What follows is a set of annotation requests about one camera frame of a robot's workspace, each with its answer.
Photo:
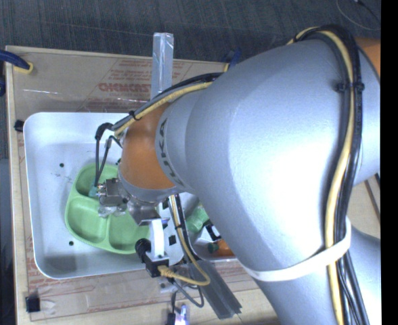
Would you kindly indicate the black cylinder on white bracket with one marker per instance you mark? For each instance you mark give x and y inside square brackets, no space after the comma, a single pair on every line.
[157,239]

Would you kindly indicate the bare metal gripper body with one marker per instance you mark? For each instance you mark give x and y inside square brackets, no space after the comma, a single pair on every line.
[115,192]

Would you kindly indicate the brown cardboard board red print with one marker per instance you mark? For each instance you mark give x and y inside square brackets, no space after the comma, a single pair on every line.
[84,80]

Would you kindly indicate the white plastic tray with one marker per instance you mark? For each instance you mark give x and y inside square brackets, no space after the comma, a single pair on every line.
[50,188]
[199,245]

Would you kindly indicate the black and white packet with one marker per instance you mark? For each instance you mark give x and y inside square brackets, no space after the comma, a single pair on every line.
[213,231]

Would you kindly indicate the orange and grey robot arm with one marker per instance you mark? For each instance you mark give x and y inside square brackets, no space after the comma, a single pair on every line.
[273,154]

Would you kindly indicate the orange carrot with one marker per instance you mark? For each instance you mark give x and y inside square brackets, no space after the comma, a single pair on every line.
[223,249]

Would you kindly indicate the green divided plate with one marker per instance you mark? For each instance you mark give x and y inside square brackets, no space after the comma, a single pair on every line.
[87,215]

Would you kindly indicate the clear plastic bottle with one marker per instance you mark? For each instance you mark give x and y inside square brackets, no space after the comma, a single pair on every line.
[111,211]

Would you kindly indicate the green bottle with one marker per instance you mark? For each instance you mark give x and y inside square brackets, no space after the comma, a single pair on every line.
[196,220]

